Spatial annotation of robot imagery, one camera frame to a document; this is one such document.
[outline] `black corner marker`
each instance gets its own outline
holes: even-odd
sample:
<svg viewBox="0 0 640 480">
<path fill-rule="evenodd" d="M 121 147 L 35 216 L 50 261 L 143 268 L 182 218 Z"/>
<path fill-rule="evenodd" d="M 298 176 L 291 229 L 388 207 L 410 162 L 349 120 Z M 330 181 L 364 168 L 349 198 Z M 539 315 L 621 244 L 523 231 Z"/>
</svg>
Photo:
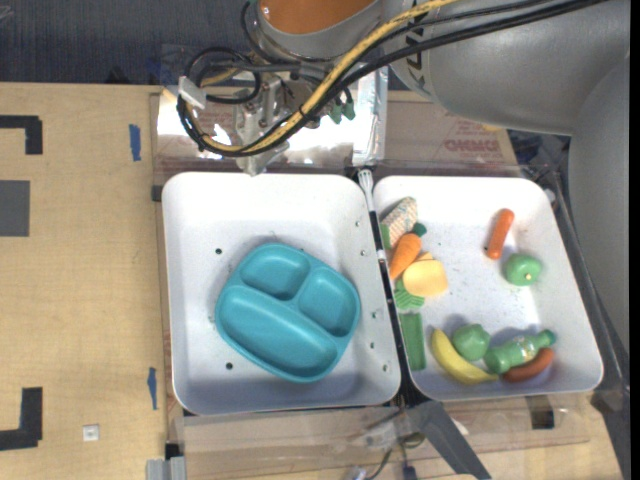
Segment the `black corner marker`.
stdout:
<svg viewBox="0 0 640 480">
<path fill-rule="evenodd" d="M 38 116 L 2 116 L 0 115 L 0 128 L 23 128 L 25 141 L 24 152 L 26 155 L 41 155 L 42 147 L 42 121 Z"/>
<path fill-rule="evenodd" d="M 42 388 L 22 388 L 20 426 L 0 430 L 0 451 L 35 448 L 42 439 Z"/>
</svg>

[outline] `toy carrot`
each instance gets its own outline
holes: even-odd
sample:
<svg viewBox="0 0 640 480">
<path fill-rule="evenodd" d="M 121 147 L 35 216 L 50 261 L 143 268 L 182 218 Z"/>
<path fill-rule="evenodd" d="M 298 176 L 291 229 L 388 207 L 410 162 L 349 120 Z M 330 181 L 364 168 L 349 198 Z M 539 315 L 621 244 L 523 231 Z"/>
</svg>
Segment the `toy carrot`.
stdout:
<svg viewBox="0 0 640 480">
<path fill-rule="evenodd" d="M 389 264 L 389 277 L 395 279 L 411 265 L 422 250 L 420 237 L 427 232 L 422 224 L 416 223 L 409 233 L 400 237 Z"/>
<path fill-rule="evenodd" d="M 507 239 L 507 233 L 509 233 L 514 218 L 514 213 L 508 208 L 500 211 L 496 225 L 493 228 L 493 233 L 491 234 L 491 240 L 489 240 L 489 247 L 487 248 L 487 256 L 492 260 L 497 260 L 502 256 L 504 241 Z"/>
<path fill-rule="evenodd" d="M 535 358 L 522 366 L 511 368 L 502 378 L 508 382 L 529 380 L 546 370 L 553 361 L 554 355 L 553 349 L 541 348 Z"/>
</svg>

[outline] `teal plate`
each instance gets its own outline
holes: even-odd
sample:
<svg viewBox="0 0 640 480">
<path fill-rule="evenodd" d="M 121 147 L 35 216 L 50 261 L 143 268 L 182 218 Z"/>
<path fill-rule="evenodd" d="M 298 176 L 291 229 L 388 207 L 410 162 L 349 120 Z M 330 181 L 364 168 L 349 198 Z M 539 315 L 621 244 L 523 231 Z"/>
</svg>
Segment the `teal plate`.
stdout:
<svg viewBox="0 0 640 480">
<path fill-rule="evenodd" d="M 247 359 L 292 382 L 322 379 L 338 364 L 360 318 L 342 274 L 294 247 L 256 247 L 215 307 L 220 336 Z"/>
</svg>

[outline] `wooden tabletop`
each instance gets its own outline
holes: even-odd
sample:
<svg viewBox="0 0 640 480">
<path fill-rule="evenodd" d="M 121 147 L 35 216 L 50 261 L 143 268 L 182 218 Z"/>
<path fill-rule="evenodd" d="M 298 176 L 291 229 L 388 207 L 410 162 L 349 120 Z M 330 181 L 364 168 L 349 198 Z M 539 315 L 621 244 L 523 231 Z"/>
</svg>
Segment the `wooden tabletop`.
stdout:
<svg viewBox="0 0 640 480">
<path fill-rule="evenodd" d="M 0 84 L 0 115 L 43 123 L 41 155 L 25 154 L 24 130 L 0 129 L 0 180 L 29 181 L 30 194 L 28 236 L 0 236 L 0 431 L 18 429 L 23 388 L 42 388 L 43 400 L 41 440 L 0 451 L 0 479 L 143 479 L 146 461 L 164 456 L 157 208 L 150 197 L 149 98 L 158 92 Z M 494 478 L 621 478 L 601 415 L 588 403 L 581 414 L 586 440 L 486 452 L 481 460 Z M 92 425 L 99 439 L 85 440 L 83 427 Z M 414 465 L 421 478 L 451 478 L 440 458 Z M 398 468 L 390 464 L 378 478 L 400 478 Z"/>
</svg>

